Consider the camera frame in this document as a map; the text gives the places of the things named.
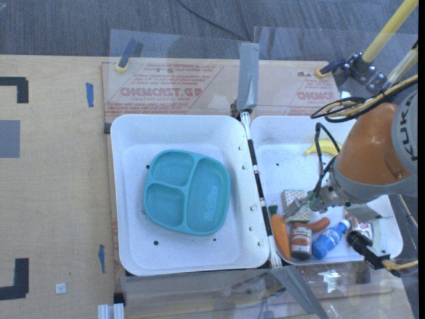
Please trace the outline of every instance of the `carrot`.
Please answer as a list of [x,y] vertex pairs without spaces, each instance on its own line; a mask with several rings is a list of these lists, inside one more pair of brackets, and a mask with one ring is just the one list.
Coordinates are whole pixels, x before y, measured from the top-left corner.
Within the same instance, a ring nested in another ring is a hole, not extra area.
[[284,254],[286,260],[291,259],[290,238],[286,230],[286,222],[282,216],[276,214],[272,207],[269,207],[272,216],[270,217],[270,224],[272,226],[274,240],[281,252]]
[[313,223],[301,223],[301,222],[295,222],[292,226],[293,227],[307,227],[310,228],[313,233],[316,233],[318,231],[321,231],[322,229],[326,228],[330,224],[330,220],[327,217],[322,217],[320,220],[313,222]]

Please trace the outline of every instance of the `gray floor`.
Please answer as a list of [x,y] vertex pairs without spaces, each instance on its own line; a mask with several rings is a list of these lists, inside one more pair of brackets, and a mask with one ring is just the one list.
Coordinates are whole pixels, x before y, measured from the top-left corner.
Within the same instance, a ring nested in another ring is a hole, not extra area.
[[[332,61],[363,51],[403,1],[0,0],[0,54],[108,56],[115,51],[111,31],[127,30],[257,41],[263,59]],[[416,9],[377,67],[387,72],[404,56],[418,24]],[[212,47],[209,55],[219,50]],[[417,66],[409,73],[415,72]],[[406,200],[417,220],[417,199]],[[406,233],[413,235],[408,256],[417,253],[417,230],[408,226]],[[418,317],[417,273],[405,285]]]

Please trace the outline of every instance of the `white plastic tray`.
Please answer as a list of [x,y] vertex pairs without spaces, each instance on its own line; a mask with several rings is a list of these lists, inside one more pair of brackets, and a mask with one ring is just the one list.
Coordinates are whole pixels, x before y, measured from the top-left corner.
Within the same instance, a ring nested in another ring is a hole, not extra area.
[[[343,143],[353,122],[322,124],[331,132],[337,142]],[[312,190],[318,178],[317,154],[306,156],[304,152],[314,142],[315,124],[307,116],[260,116],[255,118],[251,124],[251,135],[254,142],[258,169],[260,171],[261,184],[267,205],[278,205],[278,213],[282,214],[283,190]],[[320,138],[327,138],[321,131]],[[331,156],[325,157],[323,162],[328,162]],[[392,207],[387,196],[368,203],[369,207],[380,213],[387,221],[388,238],[386,251],[391,258],[397,257],[403,247],[402,236],[398,228]],[[326,216],[331,220],[330,227],[335,226],[344,216],[343,207],[330,208],[328,212],[319,214],[310,212],[310,221],[314,222]],[[320,233],[313,234],[313,240]],[[354,251],[345,239],[343,239],[323,259],[311,257],[306,261],[292,259],[287,261],[293,265],[312,265],[319,263],[341,263],[348,261],[361,261],[364,257]]]
[[[269,245],[242,124],[228,116],[124,115],[111,127],[120,260],[134,275],[255,268]],[[205,237],[178,233],[143,213],[147,165],[159,152],[196,152],[223,163],[231,195],[224,225]]]

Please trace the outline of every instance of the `can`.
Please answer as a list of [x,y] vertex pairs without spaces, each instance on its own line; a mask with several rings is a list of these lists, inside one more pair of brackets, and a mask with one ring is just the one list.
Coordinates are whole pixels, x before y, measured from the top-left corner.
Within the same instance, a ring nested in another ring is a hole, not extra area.
[[311,257],[311,236],[313,231],[301,225],[291,228],[291,256],[297,260]]

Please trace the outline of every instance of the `bottle cap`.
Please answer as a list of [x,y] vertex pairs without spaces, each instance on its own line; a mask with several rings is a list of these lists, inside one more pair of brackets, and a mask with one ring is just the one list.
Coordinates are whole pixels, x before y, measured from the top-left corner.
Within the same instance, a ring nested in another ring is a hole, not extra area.
[[340,223],[344,224],[344,226],[346,226],[347,230],[350,229],[350,222],[348,222],[348,220],[343,219],[340,221]]

